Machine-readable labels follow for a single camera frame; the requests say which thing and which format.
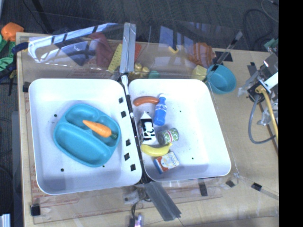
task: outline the blue plate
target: blue plate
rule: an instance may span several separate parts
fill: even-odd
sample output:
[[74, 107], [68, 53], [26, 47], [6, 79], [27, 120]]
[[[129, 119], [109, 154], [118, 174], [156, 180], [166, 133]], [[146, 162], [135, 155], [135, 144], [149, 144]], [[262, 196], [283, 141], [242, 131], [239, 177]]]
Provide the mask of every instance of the blue plate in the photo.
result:
[[[104, 138], [82, 121], [98, 122], [116, 132], [118, 137]], [[104, 112], [87, 104], [70, 107], [57, 123], [53, 139], [56, 146], [69, 157], [90, 167], [104, 165], [113, 155], [121, 138], [121, 130], [115, 120]]]

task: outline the yellow banana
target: yellow banana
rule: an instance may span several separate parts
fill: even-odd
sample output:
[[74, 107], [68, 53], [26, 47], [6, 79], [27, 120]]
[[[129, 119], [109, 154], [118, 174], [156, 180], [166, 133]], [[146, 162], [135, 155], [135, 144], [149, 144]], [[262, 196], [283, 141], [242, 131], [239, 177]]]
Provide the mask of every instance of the yellow banana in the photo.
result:
[[161, 146], [159, 148], [152, 147], [149, 145], [142, 144], [141, 145], [141, 151], [145, 154], [152, 156], [152, 157], [160, 157], [168, 153], [169, 148], [172, 146], [172, 143], [169, 143], [165, 146]]

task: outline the green can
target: green can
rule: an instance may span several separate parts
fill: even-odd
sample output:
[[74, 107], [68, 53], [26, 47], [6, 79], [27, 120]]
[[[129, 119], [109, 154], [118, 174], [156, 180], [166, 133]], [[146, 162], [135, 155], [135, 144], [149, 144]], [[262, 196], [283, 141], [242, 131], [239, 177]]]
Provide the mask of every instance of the green can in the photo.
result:
[[160, 145], [167, 145], [179, 139], [179, 132], [176, 128], [170, 130], [160, 131], [157, 134], [157, 139]]

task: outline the blue cup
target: blue cup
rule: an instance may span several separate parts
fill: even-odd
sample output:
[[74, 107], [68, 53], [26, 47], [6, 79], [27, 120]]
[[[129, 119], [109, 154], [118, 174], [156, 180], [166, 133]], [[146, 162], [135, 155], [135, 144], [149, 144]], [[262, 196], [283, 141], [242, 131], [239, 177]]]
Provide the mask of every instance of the blue cup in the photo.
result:
[[206, 85], [216, 94], [232, 92], [237, 86], [235, 75], [226, 66], [214, 65], [207, 69]]

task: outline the orange carrot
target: orange carrot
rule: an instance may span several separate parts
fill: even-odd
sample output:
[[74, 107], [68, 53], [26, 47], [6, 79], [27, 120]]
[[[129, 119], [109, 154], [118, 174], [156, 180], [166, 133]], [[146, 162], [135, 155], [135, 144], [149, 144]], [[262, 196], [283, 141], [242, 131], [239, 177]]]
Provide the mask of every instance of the orange carrot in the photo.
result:
[[88, 120], [82, 121], [87, 127], [89, 127], [92, 131], [96, 132], [97, 134], [101, 135], [102, 137], [112, 137], [113, 139], [117, 139], [118, 134], [111, 131], [111, 129], [104, 124], [92, 122]]

